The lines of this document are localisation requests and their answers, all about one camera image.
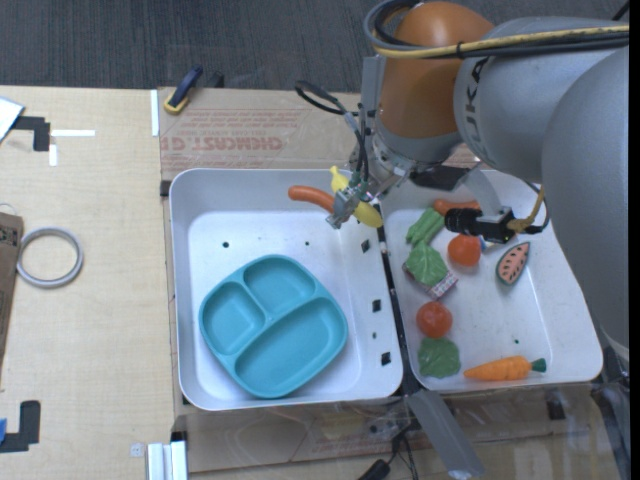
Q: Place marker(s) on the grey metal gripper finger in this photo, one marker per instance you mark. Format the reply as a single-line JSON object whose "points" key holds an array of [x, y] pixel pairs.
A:
{"points": [[344, 208]]}

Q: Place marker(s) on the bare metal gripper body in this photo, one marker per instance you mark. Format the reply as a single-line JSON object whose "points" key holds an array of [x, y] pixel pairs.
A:
{"points": [[387, 165]]}

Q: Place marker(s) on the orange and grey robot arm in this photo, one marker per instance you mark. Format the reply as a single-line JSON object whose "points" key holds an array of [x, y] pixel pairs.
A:
{"points": [[550, 118]]}

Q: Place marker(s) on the yellow banana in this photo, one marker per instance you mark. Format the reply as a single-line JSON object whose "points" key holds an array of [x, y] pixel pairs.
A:
{"points": [[369, 214]]}

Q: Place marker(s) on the orange sausage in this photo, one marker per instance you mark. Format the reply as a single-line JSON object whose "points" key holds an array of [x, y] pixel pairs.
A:
{"points": [[310, 195], [452, 205]]}

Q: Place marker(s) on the white plastic tray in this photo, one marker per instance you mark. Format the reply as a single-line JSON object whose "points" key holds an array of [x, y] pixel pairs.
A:
{"points": [[500, 318], [300, 238]]}

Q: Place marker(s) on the black block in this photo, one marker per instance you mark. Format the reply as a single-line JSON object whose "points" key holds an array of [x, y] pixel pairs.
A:
{"points": [[440, 178]]}

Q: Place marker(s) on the green pea pods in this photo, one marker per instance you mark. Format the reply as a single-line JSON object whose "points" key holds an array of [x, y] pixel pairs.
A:
{"points": [[425, 225]]}

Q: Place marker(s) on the green lettuce leaf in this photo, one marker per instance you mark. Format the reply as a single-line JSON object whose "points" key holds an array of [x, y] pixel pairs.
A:
{"points": [[425, 264], [439, 358]]}

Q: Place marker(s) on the thin black rod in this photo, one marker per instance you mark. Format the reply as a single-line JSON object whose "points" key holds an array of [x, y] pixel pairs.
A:
{"points": [[395, 308]]}

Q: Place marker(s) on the orange tomato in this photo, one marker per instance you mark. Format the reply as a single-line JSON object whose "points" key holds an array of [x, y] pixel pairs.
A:
{"points": [[464, 250], [434, 319]]}

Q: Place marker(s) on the brown cardboard board, red print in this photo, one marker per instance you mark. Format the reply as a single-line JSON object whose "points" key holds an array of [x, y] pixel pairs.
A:
{"points": [[240, 138]]}

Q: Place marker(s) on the checkered small box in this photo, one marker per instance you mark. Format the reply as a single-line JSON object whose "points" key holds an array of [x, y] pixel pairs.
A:
{"points": [[442, 287]]}

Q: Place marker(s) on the blue divided plate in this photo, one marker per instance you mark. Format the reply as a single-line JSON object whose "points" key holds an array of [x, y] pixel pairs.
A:
{"points": [[272, 325]]}

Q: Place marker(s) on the watermelon slice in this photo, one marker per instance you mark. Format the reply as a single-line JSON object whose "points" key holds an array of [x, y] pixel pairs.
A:
{"points": [[512, 264]]}

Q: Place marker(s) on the orange carrot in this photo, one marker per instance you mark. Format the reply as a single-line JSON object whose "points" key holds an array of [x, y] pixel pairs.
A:
{"points": [[500, 369]]}

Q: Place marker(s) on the white tape roll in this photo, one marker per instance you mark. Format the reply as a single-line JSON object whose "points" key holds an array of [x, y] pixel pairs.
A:
{"points": [[22, 273]]}

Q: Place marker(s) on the brown paper bag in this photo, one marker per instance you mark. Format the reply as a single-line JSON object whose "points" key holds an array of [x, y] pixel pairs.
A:
{"points": [[7, 268]]}

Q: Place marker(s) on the black cylinder on white bracket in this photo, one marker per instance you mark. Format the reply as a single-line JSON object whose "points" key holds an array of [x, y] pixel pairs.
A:
{"points": [[475, 222]]}

